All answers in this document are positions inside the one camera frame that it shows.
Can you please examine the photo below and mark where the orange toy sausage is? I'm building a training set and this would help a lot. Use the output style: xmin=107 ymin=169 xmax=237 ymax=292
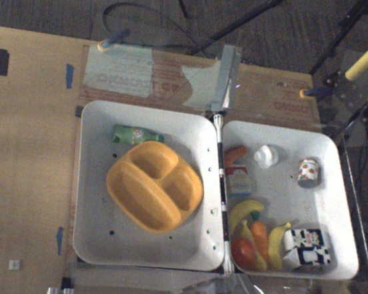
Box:
xmin=223 ymin=143 xmax=249 ymax=169

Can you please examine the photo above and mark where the green plastic bottle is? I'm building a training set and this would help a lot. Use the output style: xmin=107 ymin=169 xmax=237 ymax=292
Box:
xmin=110 ymin=123 xmax=166 ymax=150

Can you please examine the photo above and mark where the orange divided plate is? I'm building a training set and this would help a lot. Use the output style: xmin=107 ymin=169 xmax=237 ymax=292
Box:
xmin=99 ymin=135 xmax=210 ymax=240

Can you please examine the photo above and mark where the red and white carton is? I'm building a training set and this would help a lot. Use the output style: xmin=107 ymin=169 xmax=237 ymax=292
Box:
xmin=221 ymin=163 xmax=256 ymax=199

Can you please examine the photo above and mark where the orange carrot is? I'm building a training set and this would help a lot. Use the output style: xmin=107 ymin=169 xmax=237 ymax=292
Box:
xmin=245 ymin=211 xmax=275 ymax=263

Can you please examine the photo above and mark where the red toy tomato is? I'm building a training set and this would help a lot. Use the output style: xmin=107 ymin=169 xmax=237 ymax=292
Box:
xmin=227 ymin=235 xmax=259 ymax=270

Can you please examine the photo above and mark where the white can with red print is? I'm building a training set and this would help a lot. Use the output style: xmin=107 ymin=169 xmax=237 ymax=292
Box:
xmin=296 ymin=158 xmax=321 ymax=189

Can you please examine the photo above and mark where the white plastic tray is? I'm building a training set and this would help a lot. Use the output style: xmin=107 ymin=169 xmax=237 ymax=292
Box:
xmin=203 ymin=118 xmax=368 ymax=289
xmin=61 ymin=97 xmax=243 ymax=282

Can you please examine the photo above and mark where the black and white milk carton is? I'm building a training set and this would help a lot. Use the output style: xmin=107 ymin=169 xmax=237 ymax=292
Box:
xmin=279 ymin=224 xmax=335 ymax=276

